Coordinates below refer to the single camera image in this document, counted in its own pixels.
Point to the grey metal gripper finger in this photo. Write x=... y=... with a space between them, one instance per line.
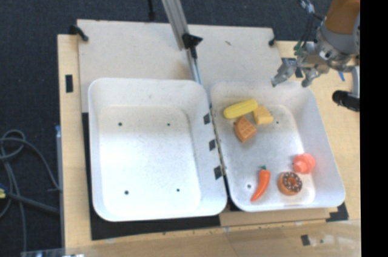
x=285 y=71
x=310 y=77

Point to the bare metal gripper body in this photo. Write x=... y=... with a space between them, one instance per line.
x=318 y=60

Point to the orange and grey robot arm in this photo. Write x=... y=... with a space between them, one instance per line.
x=344 y=11

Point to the yellow cheese wedge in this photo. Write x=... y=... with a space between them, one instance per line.
x=263 y=116

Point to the yellow corn cob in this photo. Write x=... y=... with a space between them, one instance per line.
x=240 y=109

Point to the orange waffle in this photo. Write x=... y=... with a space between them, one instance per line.
x=245 y=130

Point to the white plastic tray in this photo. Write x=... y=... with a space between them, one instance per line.
x=272 y=146
x=148 y=158

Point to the orange round toy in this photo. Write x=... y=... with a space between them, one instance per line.
x=303 y=163

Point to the thin black and white rod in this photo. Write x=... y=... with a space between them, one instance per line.
x=219 y=143

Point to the chocolate doughnut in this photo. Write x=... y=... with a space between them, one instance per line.
x=290 y=183

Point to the orange carrot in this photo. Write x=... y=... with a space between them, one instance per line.
x=262 y=184

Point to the pale flat board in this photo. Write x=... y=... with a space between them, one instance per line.
x=130 y=49

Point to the black cylinder on white bracket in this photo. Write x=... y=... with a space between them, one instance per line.
x=347 y=99

